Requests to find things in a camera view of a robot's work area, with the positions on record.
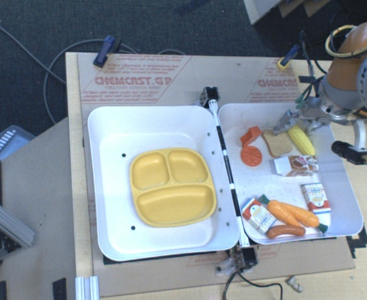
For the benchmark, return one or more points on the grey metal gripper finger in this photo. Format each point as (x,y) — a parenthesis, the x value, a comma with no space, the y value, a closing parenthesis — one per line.
(284,123)
(312,127)

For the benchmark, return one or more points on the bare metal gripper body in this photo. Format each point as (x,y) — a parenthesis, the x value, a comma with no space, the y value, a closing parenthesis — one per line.
(319,111)

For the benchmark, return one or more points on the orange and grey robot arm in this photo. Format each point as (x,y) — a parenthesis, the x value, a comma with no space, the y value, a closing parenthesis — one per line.
(349,61)

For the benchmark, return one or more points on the yellow corn cob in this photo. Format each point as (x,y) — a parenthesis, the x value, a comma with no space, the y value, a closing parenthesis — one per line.
(302,141)

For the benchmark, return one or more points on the tan bread slice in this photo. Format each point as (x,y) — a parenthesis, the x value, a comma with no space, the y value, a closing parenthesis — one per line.
(277,144)

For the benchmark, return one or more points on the orange angular block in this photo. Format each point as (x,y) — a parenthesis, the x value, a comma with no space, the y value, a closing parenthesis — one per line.
(249,137)

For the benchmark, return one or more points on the white and brown carton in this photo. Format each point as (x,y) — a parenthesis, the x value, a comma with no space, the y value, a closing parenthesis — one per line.
(295,166)

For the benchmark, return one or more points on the orange round slice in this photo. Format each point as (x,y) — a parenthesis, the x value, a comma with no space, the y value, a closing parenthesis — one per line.
(251,156)

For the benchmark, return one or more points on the white plastic tray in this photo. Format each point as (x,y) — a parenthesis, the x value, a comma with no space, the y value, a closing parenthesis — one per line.
(264,180)
(158,123)

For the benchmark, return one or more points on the thin black and white rod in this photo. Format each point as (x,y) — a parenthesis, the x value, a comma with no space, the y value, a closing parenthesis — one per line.
(226,159)

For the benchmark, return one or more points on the red and white carton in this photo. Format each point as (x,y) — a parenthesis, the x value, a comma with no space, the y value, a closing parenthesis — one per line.
(259,216)
(316,198)

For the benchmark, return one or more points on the orange carrot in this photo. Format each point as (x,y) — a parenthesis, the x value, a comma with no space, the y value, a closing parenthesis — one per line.
(306,217)
(280,212)

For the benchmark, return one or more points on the brown sausage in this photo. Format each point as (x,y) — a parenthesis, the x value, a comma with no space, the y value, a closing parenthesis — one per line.
(285,231)

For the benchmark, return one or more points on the brown cardboard board, red print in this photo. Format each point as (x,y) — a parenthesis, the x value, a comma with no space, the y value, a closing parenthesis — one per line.
(170,83)

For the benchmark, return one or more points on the yellow divided plate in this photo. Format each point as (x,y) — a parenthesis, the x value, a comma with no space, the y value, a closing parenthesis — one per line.
(173,203)

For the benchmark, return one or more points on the black cylinder on white bracket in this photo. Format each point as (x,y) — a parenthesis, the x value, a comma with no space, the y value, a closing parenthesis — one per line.
(347,151)

